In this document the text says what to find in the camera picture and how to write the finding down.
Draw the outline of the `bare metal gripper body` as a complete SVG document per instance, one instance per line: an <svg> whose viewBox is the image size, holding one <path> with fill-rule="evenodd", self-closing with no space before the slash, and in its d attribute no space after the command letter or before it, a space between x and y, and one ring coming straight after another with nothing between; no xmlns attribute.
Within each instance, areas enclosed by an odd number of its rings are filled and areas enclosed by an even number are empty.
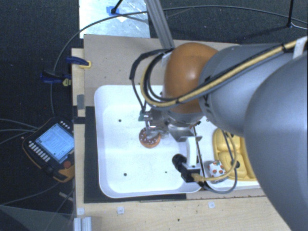
<svg viewBox="0 0 308 231"><path fill-rule="evenodd" d="M185 142L193 137L200 141L193 131L202 118L201 113L180 114L172 111L148 111L145 113L145 127L161 129L161 138L171 135L177 142Z"/></svg>

